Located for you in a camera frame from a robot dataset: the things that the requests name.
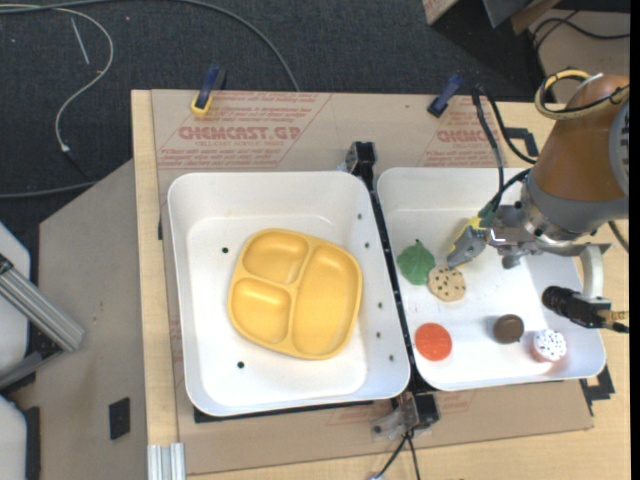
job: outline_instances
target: wooden table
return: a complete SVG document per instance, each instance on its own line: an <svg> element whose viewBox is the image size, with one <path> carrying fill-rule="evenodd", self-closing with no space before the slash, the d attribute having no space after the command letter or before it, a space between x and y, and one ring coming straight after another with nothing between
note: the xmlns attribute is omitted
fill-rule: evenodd
<svg viewBox="0 0 640 480"><path fill-rule="evenodd" d="M149 445L168 446L179 441L176 398L170 347L166 280L162 242L158 240L160 214L154 122L150 91L132 93L133 145L140 257L140 290ZM551 124L538 116L532 105L500 105L507 126L526 127L544 138ZM507 165L519 166L513 157ZM621 223L628 236L626 223ZM598 239L615 242L608 229ZM613 307L629 307L628 254L619 246L605 255L604 296ZM616 393L611 400L593 406L594 428L582 432L539 435L491 442L419 449L423 478L450 479L625 479L630 466L629 336L603 332ZM389 445L392 450L395 444ZM274 466L242 471L198 475L197 478L297 479L369 478L386 462L388 454ZM401 453L385 477L413 478L408 452Z"/></svg>

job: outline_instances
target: black floor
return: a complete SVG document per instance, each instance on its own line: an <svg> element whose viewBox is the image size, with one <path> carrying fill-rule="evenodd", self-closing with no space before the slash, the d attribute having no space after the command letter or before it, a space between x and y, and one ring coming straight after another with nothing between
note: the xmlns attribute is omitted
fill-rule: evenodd
<svg viewBox="0 0 640 480"><path fill-rule="evenodd" d="M72 1L79 0L0 0ZM498 100L530 101L540 81L530 39L516 37L508 23L493 29L482 0L460 0L432 27L421 0L196 1L256 27L302 91L436 94L457 72L462 93L480 82ZM558 7L630 12L630 0L565 0ZM7 194L99 180L130 159L132 89L196 89L215 61L228 70L229 89L295 90L265 42L220 9L175 0L73 9L100 22L115 46L109 72L60 120L75 164L56 140L56 113L105 66L107 41L95 25L68 13L0 15L0 222L32 254L38 224L80 192Z"/></svg>

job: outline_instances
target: red circle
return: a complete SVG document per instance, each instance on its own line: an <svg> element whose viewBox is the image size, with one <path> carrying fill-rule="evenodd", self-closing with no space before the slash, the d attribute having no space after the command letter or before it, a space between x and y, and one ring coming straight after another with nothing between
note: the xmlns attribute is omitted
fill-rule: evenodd
<svg viewBox="0 0 640 480"><path fill-rule="evenodd" d="M453 348L451 335L439 324L421 325L415 334L418 352L430 361L442 361Z"/></svg>

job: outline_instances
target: robotic hand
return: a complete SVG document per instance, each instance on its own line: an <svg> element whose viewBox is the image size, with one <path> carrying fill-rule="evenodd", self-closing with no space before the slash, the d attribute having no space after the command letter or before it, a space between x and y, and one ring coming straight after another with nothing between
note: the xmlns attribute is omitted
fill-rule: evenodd
<svg viewBox="0 0 640 480"><path fill-rule="evenodd" d="M581 84L563 110L550 110L547 91L567 78ZM447 263L471 261L487 245L498 250L504 268L528 254L580 256L583 293L550 287L543 303L579 325L628 332L616 321L626 315L611 311L601 296L602 253L610 244L576 240L629 218L629 79L567 69L545 79L535 105L556 123L536 164L505 185L522 182L520 201L483 208L456 239Z"/></svg>

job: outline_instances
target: yellow plate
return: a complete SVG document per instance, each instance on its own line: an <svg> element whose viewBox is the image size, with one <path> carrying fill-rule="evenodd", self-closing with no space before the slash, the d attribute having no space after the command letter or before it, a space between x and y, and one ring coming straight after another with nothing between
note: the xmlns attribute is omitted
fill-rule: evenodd
<svg viewBox="0 0 640 480"><path fill-rule="evenodd" d="M228 310L248 340L328 359L349 342L362 296L357 260L336 244L285 229L254 234L231 279Z"/></svg>

